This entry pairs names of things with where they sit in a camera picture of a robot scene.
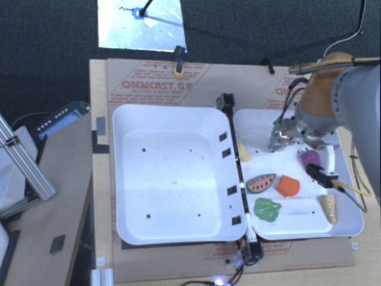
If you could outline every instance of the empty white tray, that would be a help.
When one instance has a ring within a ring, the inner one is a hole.
[[[251,161],[242,163],[242,173],[246,182],[263,175],[275,173],[272,186],[259,194],[247,194],[251,221],[256,233],[267,240],[290,240],[297,238],[353,236],[359,234],[364,225],[360,209],[343,193],[336,189],[325,189],[305,172],[300,154],[305,151],[306,144],[290,145],[283,151],[271,153],[268,150],[272,122],[280,115],[276,110],[240,110],[235,114],[236,135],[251,156]],[[325,141],[340,144],[337,134],[329,135]],[[320,154],[321,164],[324,156]],[[348,168],[341,147],[335,150],[335,172],[339,179],[351,184]],[[300,181],[300,191],[293,197],[284,197],[276,191],[279,178],[290,176]],[[319,196],[336,195],[337,222],[331,225],[319,202]],[[256,199],[270,198],[282,207],[274,222],[267,222],[254,215]]]
[[[234,241],[246,230],[227,117],[123,105],[113,115],[117,230],[130,244]]]

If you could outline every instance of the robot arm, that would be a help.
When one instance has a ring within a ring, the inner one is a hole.
[[[351,57],[330,54],[326,60]],[[270,150],[301,139],[313,148],[339,126],[352,132],[358,156],[380,204],[380,65],[320,70],[312,76],[295,117],[271,133]]]

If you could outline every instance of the green lettuce toy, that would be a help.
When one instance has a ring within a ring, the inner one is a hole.
[[[271,199],[258,198],[255,201],[254,213],[262,220],[273,222],[278,217],[281,206],[280,203],[275,203]]]

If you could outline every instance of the watermelon slice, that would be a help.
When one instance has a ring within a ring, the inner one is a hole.
[[[275,174],[267,174],[251,179],[246,187],[249,193],[258,194],[265,191],[275,180]]]

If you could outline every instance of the cardboard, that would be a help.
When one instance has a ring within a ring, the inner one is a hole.
[[[122,244],[115,228],[115,177],[112,115],[122,104],[213,107],[222,93],[235,95],[235,111],[243,108],[277,109],[283,106],[288,84],[296,78],[286,67],[186,63],[182,77],[173,74],[174,62],[108,60],[108,120],[110,138],[113,267],[115,282],[227,275],[235,267],[236,243],[161,245]],[[245,273],[354,266],[348,238],[263,243],[264,258]]]

